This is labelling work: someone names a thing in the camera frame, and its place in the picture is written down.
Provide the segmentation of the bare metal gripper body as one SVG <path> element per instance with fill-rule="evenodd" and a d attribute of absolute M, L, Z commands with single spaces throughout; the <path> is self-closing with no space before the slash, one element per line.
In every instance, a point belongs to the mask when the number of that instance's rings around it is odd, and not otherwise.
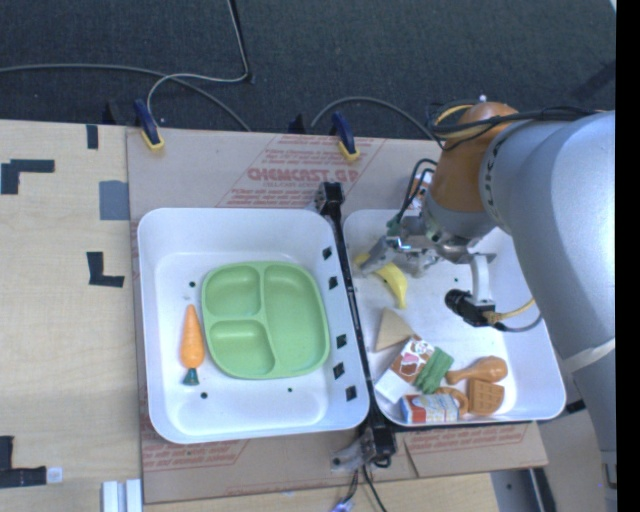
<path fill-rule="evenodd" d="M 399 253 L 444 259 L 453 264 L 470 264 L 470 249 L 496 227 L 487 214 L 395 215 L 387 222 L 387 237 Z"/>

